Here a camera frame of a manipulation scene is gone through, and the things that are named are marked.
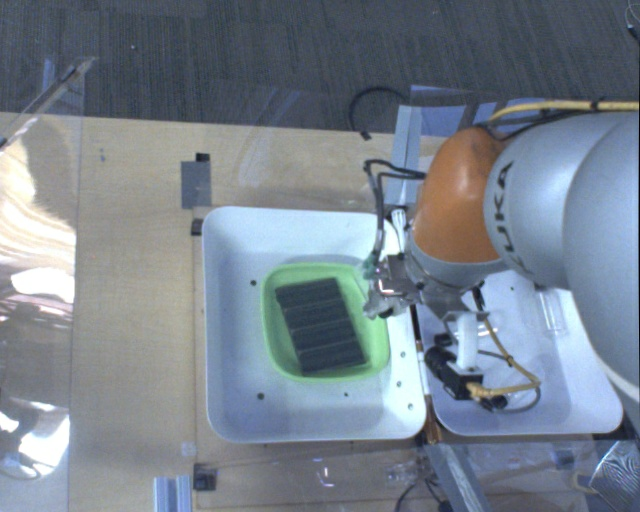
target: dark floor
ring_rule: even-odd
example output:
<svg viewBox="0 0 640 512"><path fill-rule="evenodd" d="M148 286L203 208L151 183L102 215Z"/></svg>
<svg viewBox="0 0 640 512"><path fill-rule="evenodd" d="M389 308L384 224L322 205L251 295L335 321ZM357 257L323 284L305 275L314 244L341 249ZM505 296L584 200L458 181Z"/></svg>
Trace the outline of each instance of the dark floor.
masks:
<svg viewBox="0 0 640 512"><path fill-rule="evenodd" d="M638 98L625 0L11 0L0 3L0 110L79 55L92 116L347 129L372 85L503 97ZM374 94L358 115L391 129Z"/></svg>

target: green container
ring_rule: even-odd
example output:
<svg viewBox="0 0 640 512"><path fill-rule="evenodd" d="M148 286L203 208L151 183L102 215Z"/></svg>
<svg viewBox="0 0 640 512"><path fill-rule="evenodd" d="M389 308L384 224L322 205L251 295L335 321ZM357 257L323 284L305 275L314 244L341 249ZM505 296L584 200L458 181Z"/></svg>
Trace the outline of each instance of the green container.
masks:
<svg viewBox="0 0 640 512"><path fill-rule="evenodd" d="M303 375L284 315L276 300L276 288L291 284L335 278L356 331L365 364ZM364 316L366 282L356 267L338 263L293 263L280 265L262 282L260 309L267 353L273 366L285 377L299 382L344 382L375 375L389 361L389 335L384 320Z"/></svg>

